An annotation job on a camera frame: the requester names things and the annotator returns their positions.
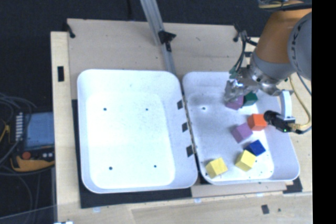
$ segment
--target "blue block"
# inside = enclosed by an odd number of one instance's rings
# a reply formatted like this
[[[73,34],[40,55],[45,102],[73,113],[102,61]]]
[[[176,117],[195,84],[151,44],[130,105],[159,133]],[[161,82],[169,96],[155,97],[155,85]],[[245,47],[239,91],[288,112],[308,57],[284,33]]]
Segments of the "blue block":
[[[247,151],[250,151],[252,154],[258,156],[261,153],[265,152],[266,149],[259,140],[256,140],[250,143],[247,147],[244,148]]]

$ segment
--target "purple block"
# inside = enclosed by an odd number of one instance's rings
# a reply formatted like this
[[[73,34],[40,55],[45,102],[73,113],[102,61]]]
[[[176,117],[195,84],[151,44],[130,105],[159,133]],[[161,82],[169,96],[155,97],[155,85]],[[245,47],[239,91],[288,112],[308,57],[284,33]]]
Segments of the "purple block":
[[[244,96],[240,95],[236,98],[236,100],[226,103],[225,106],[234,110],[238,110],[243,106],[243,103],[244,103]]]
[[[237,127],[235,127],[232,131],[231,131],[233,137],[235,138],[235,140],[237,141],[237,143],[243,141],[244,139],[248,138],[250,135],[253,134],[253,131],[251,130],[251,128],[248,126],[247,123],[243,123]]]
[[[259,156],[261,153],[265,152],[266,149],[262,145],[262,143],[259,140],[256,140],[252,143],[250,143],[245,150],[250,151],[252,154]]]

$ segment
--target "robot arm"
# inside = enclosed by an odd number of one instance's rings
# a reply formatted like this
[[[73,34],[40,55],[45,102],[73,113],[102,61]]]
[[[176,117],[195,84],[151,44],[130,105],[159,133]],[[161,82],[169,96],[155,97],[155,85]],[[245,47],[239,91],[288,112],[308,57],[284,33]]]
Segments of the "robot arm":
[[[240,63],[230,71],[233,80],[226,83],[224,99],[231,102],[240,95],[258,90],[280,96],[281,114],[267,111],[265,120],[283,132],[295,131],[291,127],[297,126],[294,125],[295,119],[288,115],[291,111],[290,97],[277,85],[294,72],[311,80],[311,4],[297,0],[276,0],[275,3],[259,0],[259,6],[272,14],[249,65],[241,67],[242,59],[239,59]],[[238,35],[246,41],[246,34]]]

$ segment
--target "green block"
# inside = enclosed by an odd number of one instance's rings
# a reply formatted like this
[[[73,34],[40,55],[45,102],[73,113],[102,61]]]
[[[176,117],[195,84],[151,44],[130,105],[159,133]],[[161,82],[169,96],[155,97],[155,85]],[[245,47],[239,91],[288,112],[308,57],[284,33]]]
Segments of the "green block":
[[[247,95],[244,96],[243,106],[253,105],[257,101],[258,101],[257,95],[253,92],[249,92]]]

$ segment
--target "black bracket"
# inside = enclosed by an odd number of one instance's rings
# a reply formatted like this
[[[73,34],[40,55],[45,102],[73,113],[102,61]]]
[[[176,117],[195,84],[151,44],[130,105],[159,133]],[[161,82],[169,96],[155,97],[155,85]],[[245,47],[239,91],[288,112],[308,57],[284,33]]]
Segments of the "black bracket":
[[[172,41],[176,37],[176,34],[168,33],[162,30],[158,33],[158,35],[161,44],[165,44],[166,50],[171,52],[172,48],[170,46],[170,41]]]

